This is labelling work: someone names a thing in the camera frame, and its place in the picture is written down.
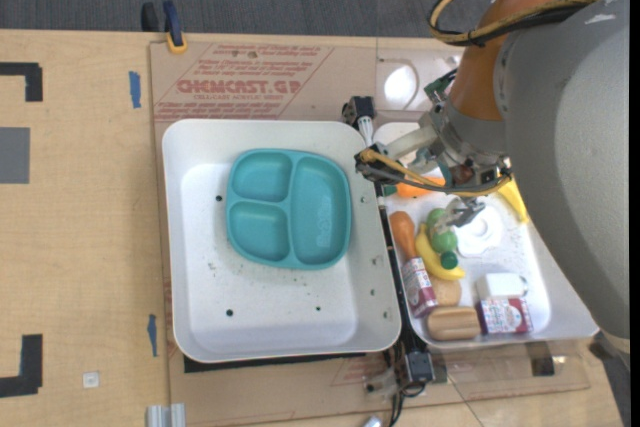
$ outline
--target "table surface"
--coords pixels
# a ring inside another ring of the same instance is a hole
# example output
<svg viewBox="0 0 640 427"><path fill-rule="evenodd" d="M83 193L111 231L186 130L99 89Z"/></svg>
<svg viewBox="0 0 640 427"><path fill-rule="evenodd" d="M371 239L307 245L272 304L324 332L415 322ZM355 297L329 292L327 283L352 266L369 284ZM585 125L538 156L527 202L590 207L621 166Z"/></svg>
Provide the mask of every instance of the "table surface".
<svg viewBox="0 0 640 427"><path fill-rule="evenodd" d="M189 35L193 41L372 48L373 38ZM145 424L170 403L149 44L162 34L0 31L0 62L37 62L44 101L0 76L0 126L30 128L30 176L0 185L0 378L20 371L21 338L43 335L44 384L0 398L7 425ZM133 109L129 71L140 75ZM621 425L601 362L583 351L591 384L577 391L405 408L397 425ZM83 387L98 371L100 386ZM380 412L388 419L388 411ZM271 423L359 427L370 414Z"/></svg>

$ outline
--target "gray square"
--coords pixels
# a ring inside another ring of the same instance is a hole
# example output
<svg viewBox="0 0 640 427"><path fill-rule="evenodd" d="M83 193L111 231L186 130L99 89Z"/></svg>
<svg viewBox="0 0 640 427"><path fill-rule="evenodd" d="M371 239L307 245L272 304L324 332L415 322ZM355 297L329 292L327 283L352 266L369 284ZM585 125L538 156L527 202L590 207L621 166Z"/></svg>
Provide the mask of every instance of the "gray square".
<svg viewBox="0 0 640 427"><path fill-rule="evenodd" d="M0 184L29 183L30 128L0 127Z"/></svg>

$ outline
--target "white tray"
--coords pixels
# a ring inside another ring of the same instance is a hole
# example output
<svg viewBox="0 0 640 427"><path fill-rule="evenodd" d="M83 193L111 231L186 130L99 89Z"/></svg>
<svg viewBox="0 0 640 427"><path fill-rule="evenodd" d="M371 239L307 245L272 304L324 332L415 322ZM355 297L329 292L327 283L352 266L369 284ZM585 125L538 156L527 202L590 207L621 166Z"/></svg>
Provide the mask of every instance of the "white tray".
<svg viewBox="0 0 640 427"><path fill-rule="evenodd" d="M388 144L415 130L417 123L391 122L382 125L374 140ZM454 196L430 193L418 198L386 198L389 215L397 210L406 211L416 227L424 222L428 213L445 207ZM597 332L597 326L569 281L555 263L531 221L521 223L508 203L498 194L482 197L480 202L495 209L503 222L502 236L496 247L480 256L461 257L460 266L466 276L461 280L460 306L475 306L478 294L476 280L489 272L514 272L527 281L525 300L529 306L533 330L521 334L480 335L473 340L442 342L431 338L424 319L412 318L415 333L431 347L442 350L482 348L511 343L543 340L588 338Z"/></svg>
<svg viewBox="0 0 640 427"><path fill-rule="evenodd" d="M364 147L339 122L183 120L162 141L173 327L188 357L215 363L381 351L401 329L373 184L356 174ZM346 173L352 231L345 256L324 270L254 263L227 240L229 171L256 148L302 150Z"/></svg>

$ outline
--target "yellow banana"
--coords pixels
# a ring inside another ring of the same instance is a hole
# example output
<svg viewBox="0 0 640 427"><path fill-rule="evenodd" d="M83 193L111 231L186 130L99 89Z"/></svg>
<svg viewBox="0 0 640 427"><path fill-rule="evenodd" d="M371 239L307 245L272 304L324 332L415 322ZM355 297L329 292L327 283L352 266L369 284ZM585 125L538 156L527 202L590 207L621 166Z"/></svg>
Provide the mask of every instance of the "yellow banana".
<svg viewBox="0 0 640 427"><path fill-rule="evenodd" d="M515 210L518 220L521 223L525 223L529 220L527 207L524 206L524 201L522 201L522 196L520 196L520 191L518 190L515 180L507 182L505 185L500 187L497 192L507 200L507 203L511 205L511 208Z"/></svg>
<svg viewBox="0 0 640 427"><path fill-rule="evenodd" d="M416 235L416 252L420 258L422 258L424 266L427 269L427 273L440 279L448 280L461 279L465 277L464 269L459 265L453 269L445 269L442 266L440 263L440 255L433 250L429 243L426 223L420 223L418 234Z"/></svg>

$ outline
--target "black corner marker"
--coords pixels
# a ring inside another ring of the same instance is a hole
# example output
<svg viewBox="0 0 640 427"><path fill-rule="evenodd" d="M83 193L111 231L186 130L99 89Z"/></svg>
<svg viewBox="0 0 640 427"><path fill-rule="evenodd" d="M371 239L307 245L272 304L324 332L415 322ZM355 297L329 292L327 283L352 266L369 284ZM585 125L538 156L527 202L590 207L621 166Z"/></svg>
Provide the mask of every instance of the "black corner marker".
<svg viewBox="0 0 640 427"><path fill-rule="evenodd" d="M42 101L42 68L38 63L0 63L0 75L23 75L25 101Z"/></svg>
<svg viewBox="0 0 640 427"><path fill-rule="evenodd" d="M0 398L35 395L42 386L42 335L23 335L20 373L0 378Z"/></svg>

